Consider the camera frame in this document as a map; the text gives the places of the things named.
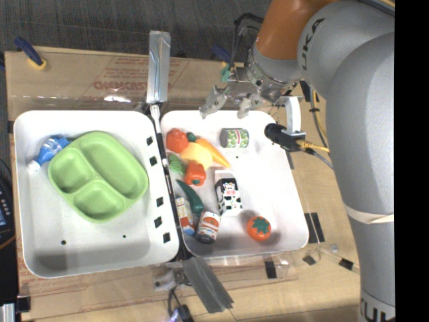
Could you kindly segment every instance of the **blue bottle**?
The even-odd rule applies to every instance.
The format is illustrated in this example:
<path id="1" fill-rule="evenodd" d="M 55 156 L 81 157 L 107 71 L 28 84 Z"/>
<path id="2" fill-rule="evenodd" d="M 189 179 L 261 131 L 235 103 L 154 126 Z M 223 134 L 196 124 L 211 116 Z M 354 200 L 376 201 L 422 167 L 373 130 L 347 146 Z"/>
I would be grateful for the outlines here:
<path id="1" fill-rule="evenodd" d="M 64 149 L 70 141 L 65 137 L 52 136 L 40 148 L 39 155 L 28 164 L 29 168 L 37 172 L 43 163 L 52 160 L 60 150 Z"/>

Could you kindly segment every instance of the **dark gray floor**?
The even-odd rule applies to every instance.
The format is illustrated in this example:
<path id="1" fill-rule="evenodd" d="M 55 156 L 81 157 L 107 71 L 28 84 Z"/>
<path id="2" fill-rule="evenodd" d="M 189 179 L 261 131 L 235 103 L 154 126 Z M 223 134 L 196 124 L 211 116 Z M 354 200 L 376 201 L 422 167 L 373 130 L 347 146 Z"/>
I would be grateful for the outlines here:
<path id="1" fill-rule="evenodd" d="M 147 54 L 150 30 L 172 36 L 172 56 L 209 59 L 229 49 L 242 13 L 264 16 L 271 0 L 0 0 L 0 51 L 17 36 L 39 46 Z M 238 60 L 243 60 L 242 44 Z M 0 72 L 0 159 L 9 164 L 5 76 Z M 5 176 L 0 166 L 0 174 Z"/>

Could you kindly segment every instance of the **cow print carton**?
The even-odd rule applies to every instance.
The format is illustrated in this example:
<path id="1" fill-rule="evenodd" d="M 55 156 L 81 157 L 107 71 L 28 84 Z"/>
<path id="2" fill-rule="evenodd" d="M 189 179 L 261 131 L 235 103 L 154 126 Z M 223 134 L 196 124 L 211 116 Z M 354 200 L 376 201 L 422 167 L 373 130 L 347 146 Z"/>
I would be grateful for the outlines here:
<path id="1" fill-rule="evenodd" d="M 228 170 L 214 172 L 214 189 L 216 191 L 219 215 L 237 216 L 243 210 L 237 180 Z"/>

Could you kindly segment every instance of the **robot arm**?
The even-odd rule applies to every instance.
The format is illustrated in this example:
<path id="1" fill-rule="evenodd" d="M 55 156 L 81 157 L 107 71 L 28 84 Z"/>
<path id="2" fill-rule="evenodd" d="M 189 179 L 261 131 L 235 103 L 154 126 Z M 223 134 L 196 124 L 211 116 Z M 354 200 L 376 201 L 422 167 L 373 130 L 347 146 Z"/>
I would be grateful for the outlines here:
<path id="1" fill-rule="evenodd" d="M 361 2 L 273 0 L 240 79 L 200 112 L 232 99 L 244 117 L 302 80 L 326 99 L 330 157 L 361 267 L 359 320 L 395 321 L 394 7 Z"/>

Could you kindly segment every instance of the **white tape band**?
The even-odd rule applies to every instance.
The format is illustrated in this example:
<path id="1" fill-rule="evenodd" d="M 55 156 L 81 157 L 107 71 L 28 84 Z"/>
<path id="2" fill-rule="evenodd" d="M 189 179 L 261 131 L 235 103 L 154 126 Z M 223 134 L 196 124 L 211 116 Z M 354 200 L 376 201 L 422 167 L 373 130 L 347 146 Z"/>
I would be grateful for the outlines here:
<path id="1" fill-rule="evenodd" d="M 345 204 L 344 207 L 349 217 L 364 224 L 391 223 L 395 221 L 395 213 L 390 215 L 378 215 L 376 213 L 357 211 Z"/>

